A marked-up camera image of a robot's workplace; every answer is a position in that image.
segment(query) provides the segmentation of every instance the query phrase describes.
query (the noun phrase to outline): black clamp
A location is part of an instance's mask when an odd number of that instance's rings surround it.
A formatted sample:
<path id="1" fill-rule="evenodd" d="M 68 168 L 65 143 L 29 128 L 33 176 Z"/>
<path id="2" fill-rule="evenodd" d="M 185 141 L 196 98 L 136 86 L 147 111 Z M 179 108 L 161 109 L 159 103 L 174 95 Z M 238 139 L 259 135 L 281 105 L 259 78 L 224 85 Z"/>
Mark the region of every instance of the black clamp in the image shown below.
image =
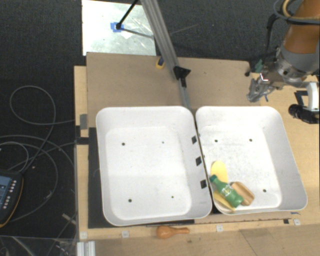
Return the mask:
<path id="1" fill-rule="evenodd" d="M 175 74 L 175 77 L 177 80 L 181 80 L 181 85 L 184 88 L 187 88 L 187 83 L 186 83 L 186 77 L 187 75 L 189 75 L 189 73 L 191 72 L 190 69 L 186 69 L 184 67 L 180 67 L 180 66 L 175 66 L 173 68 L 173 72 Z"/>

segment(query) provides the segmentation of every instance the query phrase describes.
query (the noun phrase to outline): black carpet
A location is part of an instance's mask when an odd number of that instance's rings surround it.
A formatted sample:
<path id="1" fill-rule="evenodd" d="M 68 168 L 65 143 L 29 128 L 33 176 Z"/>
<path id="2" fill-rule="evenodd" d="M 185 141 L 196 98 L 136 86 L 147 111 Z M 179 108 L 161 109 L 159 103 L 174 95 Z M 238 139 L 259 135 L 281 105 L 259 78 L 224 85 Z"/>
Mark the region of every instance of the black carpet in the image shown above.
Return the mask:
<path id="1" fill-rule="evenodd" d="M 272 14 L 274 0 L 159 0 L 172 33 L 176 53 L 181 57 L 246 60 L 254 65 L 264 52 L 266 23 Z M 56 121 L 74 118 L 73 68 L 85 65 L 82 56 L 82 7 L 80 0 L 2 0 L 0 1 L 0 137 L 27 135 L 45 138 L 50 125 L 31 125 L 17 119 L 10 110 L 13 91 L 22 86 L 45 89 L 56 104 Z M 190 29 L 177 32 L 186 27 Z M 270 58 L 281 43 L 286 24 L 277 21 L 273 30 Z M 53 106 L 46 94 L 25 88 L 18 91 L 12 106 L 24 119 L 51 123 Z M 57 145 L 75 140 L 73 122 L 54 126 L 49 140 Z M 35 138 L 0 138 L 39 147 Z M 9 169 L 25 159 L 19 146 L 4 145 L 0 151 L 0 168 Z M 46 144 L 45 150 L 52 146 Z M 73 159 L 73 145 L 64 147 Z M 30 156 L 36 149 L 28 147 Z M 50 152 L 54 163 L 45 156 L 36 158 L 25 173 L 22 198 L 12 219 L 34 210 L 48 197 L 38 211 L 11 221 L 0 229 L 0 235 L 54 238 L 68 222 L 62 214 L 75 214 L 74 169 L 59 150 Z M 70 224 L 61 234 L 71 238 Z"/>

